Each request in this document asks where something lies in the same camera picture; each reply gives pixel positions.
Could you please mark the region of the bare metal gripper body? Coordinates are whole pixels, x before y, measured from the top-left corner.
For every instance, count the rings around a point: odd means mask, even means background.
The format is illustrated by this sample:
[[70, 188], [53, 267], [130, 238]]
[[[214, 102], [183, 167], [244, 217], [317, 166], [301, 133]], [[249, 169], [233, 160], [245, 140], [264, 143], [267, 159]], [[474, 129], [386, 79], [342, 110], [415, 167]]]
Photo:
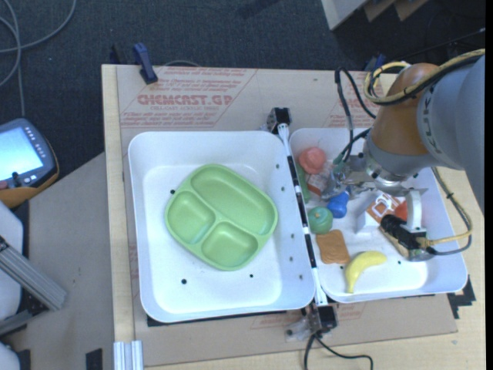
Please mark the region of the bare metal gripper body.
[[393, 197], [405, 197], [407, 188], [399, 176], [384, 169], [372, 156], [350, 156], [338, 164], [339, 181], [352, 190], [379, 190]]

